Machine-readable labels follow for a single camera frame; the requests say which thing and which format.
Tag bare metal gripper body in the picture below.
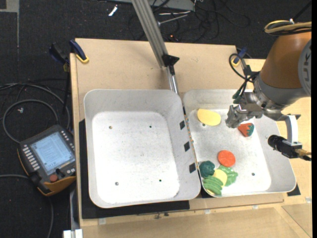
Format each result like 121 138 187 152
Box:
238 92 283 121

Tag red strawberry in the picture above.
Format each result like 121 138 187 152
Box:
238 122 255 138

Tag yellow oval slice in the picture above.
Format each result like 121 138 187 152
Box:
197 108 222 127

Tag white plastic tray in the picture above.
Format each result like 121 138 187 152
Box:
83 89 202 209
182 89 297 198

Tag orange round slice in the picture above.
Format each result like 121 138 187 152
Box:
217 150 236 168

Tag green broccoli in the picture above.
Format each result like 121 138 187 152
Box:
199 160 216 179

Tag green lettuce leaf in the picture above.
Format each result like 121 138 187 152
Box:
217 165 239 187

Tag yellow round slice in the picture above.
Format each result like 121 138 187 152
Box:
213 169 228 187

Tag green pea pods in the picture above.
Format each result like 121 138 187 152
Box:
202 176 224 196

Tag pale wood board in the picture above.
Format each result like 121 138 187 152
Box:
74 38 285 212

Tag black cylinder on white bracket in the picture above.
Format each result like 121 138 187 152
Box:
267 115 303 159

